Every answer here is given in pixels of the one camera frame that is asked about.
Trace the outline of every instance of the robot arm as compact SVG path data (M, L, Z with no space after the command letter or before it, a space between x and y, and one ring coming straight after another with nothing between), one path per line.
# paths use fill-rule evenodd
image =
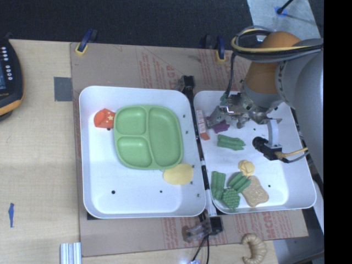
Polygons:
M239 45L242 38L252 35L267 37L258 48ZM230 95L227 88L207 126L211 128L225 118L236 120L237 128L248 120L267 124L270 142L256 143L270 148L272 142L278 145L275 126L281 119L268 115L285 102L295 110L303 139L323 180L323 39L300 41L288 32L253 27L236 35L232 46L232 66L234 56L252 63L241 91Z

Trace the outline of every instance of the blue clamp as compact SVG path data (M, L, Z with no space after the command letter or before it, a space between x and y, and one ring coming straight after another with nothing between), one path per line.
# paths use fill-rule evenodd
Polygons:
M216 57L219 62L224 62L226 60L224 39L222 39L222 37L220 35L218 35L216 38L216 41L217 41L216 46L215 46Z
M283 9L280 14L277 12L279 9L280 9L280 7L275 7L275 8L274 8L275 13L276 13L279 17L287 16L287 10L286 10L286 9Z
M82 56L87 51L88 43L95 42L97 39L98 31L89 28L82 38L82 41L77 45L75 52L76 54Z

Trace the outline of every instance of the green plate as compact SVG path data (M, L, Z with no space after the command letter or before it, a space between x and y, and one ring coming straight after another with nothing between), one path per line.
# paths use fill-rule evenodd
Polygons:
M119 109L114 118L114 140L118 158L129 168L172 168L183 155L178 118L162 106Z

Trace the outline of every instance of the toy food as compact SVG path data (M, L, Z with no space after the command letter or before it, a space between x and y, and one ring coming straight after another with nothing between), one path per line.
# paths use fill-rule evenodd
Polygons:
M172 185L184 185L193 178L193 168L188 163L180 163L173 168L165 169L163 179Z
M218 135L218 147L226 147L234 151L243 150L246 144L240 138L232 138L222 134Z
M268 201L269 195L263 189L258 178L254 175L250 176L251 184L242 191L243 197L245 198L247 204L251 207L255 207L258 204Z
M115 113L104 108L94 115L95 127L112 129L114 127Z
M242 191L247 188L250 183L251 180L249 180L247 176L244 176L242 172L236 172L229 181L228 186L236 190L238 193L242 193Z
M230 128L230 124L227 124L226 120L223 120L220 123L214 125L212 128L213 128L215 134L218 134L222 131L227 131Z
M132 169L173 168L183 156L178 117L169 108L153 104L124 106L116 111L114 144L120 162Z
M198 124L199 135L203 140L209 140L209 131L205 125L203 111L201 109L196 110L196 119Z
M253 233L245 234L242 238L242 244L248 244L251 250L251 257L242 257L245 264L259 264L263 261L267 253L266 244Z
M228 208L236 209L240 204L240 196L235 189L227 188L223 192L222 201Z
M226 174L213 171L211 173L211 193L213 197L217 200L222 199L222 194L224 192L225 188L225 179L226 179Z
M238 169L241 170L243 175L250 176L253 174L255 167L253 163L244 159L238 163Z

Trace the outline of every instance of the green corn toy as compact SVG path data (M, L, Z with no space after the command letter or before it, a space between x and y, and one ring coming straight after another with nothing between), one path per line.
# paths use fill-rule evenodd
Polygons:
M213 171L211 173L211 193L213 197L217 200L222 199L222 194L224 192L225 188L225 179L226 179L226 174Z
M233 188L238 193L247 188L251 183L251 180L247 176L243 175L242 172L236 172L232 179L228 182L228 187Z
M222 134L218 135L217 146L226 147L234 151L243 150L246 144L240 138L232 138Z

